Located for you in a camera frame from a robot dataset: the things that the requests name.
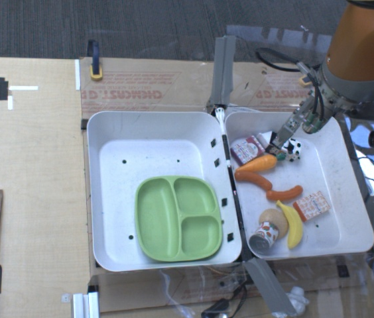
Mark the black and white cow carton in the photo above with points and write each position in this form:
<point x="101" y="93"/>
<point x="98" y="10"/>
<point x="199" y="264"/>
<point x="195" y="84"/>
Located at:
<point x="293" y="147"/>

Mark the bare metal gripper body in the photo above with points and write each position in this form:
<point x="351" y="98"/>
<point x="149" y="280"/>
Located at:
<point x="319" y="116"/>

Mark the yellow banana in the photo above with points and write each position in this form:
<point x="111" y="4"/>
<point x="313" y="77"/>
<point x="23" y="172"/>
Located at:
<point x="293" y="225"/>

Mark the white plastic tray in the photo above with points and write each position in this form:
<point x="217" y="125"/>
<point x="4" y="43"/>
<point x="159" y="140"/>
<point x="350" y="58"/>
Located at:
<point x="114" y="194"/>
<point x="339" y="184"/>

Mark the orange sausage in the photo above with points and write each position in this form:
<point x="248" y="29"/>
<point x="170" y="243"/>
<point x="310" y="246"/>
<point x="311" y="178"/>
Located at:
<point x="253" y="178"/>
<point x="284" y="193"/>

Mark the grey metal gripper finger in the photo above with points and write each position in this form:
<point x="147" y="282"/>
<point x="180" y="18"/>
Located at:
<point x="288" y="129"/>

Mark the green divided plate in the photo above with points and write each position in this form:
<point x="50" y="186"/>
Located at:
<point x="155" y="217"/>

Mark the orange carrot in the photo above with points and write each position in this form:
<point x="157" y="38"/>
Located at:
<point x="260" y="163"/>

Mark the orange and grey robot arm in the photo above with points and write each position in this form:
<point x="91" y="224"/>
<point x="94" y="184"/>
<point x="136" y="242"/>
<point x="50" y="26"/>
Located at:
<point x="359" y="45"/>

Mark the orange and white carton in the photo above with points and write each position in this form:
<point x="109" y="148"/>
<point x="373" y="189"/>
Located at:
<point x="311" y="205"/>

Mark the white and black small carton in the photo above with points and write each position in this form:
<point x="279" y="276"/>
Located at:
<point x="264" y="139"/>

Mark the small can with tomato print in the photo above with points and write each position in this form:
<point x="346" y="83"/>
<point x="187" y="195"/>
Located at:
<point x="263" y="238"/>

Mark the brown cardboard board red print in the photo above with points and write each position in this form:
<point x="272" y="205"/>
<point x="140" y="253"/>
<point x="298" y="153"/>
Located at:
<point x="147" y="91"/>

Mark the beige round bread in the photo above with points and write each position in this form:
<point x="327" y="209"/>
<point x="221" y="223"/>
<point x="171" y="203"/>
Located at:
<point x="274" y="216"/>

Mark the white crumpled paper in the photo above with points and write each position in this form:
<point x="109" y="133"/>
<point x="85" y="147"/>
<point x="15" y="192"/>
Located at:
<point x="297" y="298"/>

